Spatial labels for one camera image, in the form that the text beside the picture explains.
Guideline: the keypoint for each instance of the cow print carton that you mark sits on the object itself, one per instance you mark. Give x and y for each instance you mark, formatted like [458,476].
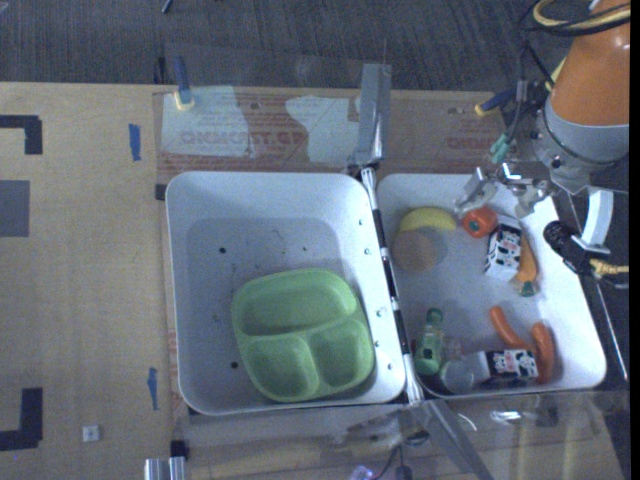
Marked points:
[515,364]
[502,253]

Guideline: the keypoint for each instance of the white plastic tray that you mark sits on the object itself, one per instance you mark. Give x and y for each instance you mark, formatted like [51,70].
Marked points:
[270,203]
[465,293]

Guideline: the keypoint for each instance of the orange carrot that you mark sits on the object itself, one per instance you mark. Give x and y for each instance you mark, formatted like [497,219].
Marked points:
[527,265]

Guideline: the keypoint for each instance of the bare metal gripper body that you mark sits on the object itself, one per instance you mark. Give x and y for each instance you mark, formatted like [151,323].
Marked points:
[542,170]

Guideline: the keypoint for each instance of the brown cardboard board, red print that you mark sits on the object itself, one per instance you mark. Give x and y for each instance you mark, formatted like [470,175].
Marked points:
[425,128]

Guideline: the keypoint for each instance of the green bottle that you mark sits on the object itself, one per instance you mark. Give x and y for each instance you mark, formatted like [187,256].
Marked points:
[430,344]

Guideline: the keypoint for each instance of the yellow banana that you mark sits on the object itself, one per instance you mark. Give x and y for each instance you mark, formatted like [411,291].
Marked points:
[427,218]

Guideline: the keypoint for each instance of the round brown biscuit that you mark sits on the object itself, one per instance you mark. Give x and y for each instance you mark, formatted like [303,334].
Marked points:
[414,251]

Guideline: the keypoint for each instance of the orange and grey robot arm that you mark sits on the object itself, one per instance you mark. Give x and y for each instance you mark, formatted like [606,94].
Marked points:
[590,83]

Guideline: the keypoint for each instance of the orange sausage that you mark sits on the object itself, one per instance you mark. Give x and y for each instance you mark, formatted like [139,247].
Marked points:
[505,330]
[545,350]

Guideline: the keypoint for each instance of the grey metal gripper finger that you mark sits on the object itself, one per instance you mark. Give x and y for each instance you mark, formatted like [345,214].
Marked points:
[531,199]
[475,193]

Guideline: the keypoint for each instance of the green divided plate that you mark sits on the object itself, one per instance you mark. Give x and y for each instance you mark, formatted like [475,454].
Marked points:
[300,333]

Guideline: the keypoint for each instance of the black cylinder on white bracket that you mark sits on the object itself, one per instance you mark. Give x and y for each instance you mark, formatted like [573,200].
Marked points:
[565,240]

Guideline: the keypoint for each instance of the clear plastic bottle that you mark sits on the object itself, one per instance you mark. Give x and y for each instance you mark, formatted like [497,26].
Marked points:
[459,370]

